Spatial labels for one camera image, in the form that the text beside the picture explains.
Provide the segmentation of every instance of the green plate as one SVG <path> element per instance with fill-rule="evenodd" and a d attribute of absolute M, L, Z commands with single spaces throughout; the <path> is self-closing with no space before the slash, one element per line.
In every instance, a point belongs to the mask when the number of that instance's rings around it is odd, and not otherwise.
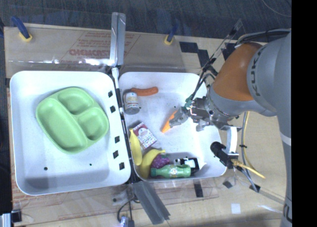
<path fill-rule="evenodd" d="M 41 101 L 36 119 L 57 148 L 69 154 L 87 149 L 109 130 L 104 110 L 78 87 L 63 89 Z"/>

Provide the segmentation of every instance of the black connector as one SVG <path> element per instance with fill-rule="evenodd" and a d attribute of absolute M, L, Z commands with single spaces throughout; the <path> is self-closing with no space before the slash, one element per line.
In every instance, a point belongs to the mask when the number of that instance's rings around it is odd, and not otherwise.
<path fill-rule="evenodd" d="M 211 151 L 216 157 L 220 159 L 220 162 L 223 163 L 229 169 L 233 168 L 231 159 L 238 159 L 238 155 L 228 155 L 222 149 L 225 149 L 226 146 L 220 142 L 213 142 L 210 146 Z"/>

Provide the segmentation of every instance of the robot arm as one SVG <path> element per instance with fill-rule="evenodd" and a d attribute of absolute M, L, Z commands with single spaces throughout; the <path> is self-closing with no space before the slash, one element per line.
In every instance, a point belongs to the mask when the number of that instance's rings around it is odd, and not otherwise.
<path fill-rule="evenodd" d="M 291 32 L 264 46 L 246 43 L 237 47 L 222 66 L 207 95 L 195 98 L 188 109 L 181 108 L 169 124 L 173 127 L 190 117 L 198 124 L 197 131 L 207 125 L 229 131 L 228 122 L 246 111 L 277 116 L 287 168 L 281 226 L 291 227 Z"/>

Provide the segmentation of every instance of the small carton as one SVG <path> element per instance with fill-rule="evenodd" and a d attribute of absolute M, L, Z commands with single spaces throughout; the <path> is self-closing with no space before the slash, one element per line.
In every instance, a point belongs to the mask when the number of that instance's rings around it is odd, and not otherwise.
<path fill-rule="evenodd" d="M 157 139 L 143 122 L 134 127 L 133 132 L 138 137 L 140 145 L 144 150 L 157 142 Z"/>

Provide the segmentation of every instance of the yellow banana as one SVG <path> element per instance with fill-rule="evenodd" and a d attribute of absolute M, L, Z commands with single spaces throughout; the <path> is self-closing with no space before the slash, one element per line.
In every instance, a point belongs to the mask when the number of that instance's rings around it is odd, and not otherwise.
<path fill-rule="evenodd" d="M 165 153 L 165 150 L 151 149 L 143 156 L 140 165 L 140 174 L 143 178 L 147 178 L 149 176 L 151 163 L 153 162 L 154 158 L 160 153 Z"/>
<path fill-rule="evenodd" d="M 130 128 L 130 143 L 131 143 L 131 151 L 132 151 L 132 157 L 134 164 L 139 166 L 142 162 L 142 152 L 141 152 L 141 146 L 140 141 L 138 137 L 133 132 L 133 129 Z"/>

